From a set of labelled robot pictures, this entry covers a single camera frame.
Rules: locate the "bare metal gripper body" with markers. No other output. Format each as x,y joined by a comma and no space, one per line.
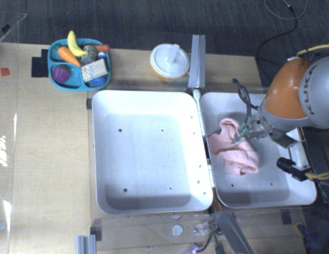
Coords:
257,131

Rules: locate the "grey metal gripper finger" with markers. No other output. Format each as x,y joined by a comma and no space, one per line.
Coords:
236,141
239,134

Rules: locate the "pink cloth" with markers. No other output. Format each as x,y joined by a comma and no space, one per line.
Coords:
233,155

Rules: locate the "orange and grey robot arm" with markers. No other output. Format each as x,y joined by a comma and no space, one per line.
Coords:
286,89

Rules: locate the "white plastic tray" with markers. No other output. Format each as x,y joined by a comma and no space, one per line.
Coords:
259,189
151,152

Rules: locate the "yellow cup with white lid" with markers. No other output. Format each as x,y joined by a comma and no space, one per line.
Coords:
169,61

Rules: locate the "white round disc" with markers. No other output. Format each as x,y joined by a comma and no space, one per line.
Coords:
177,229

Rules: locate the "blue bottle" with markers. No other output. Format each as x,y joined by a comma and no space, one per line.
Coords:
98,81

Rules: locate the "yellow patterned carton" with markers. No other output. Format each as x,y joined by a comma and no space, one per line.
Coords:
94,70

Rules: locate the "orange sausage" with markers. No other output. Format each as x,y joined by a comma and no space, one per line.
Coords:
103,47

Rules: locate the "small grey can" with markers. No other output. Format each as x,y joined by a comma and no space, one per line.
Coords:
89,53

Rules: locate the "blue divided plate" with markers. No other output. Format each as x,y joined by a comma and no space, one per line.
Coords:
74,82

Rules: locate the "purple grapes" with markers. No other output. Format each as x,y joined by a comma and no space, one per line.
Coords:
61,74

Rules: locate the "yellow banana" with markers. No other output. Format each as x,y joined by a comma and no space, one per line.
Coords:
72,46

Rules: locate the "orange carrot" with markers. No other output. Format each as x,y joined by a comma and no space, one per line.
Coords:
67,55

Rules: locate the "black cylinder on white bracket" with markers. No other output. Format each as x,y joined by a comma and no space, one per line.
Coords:
286,164

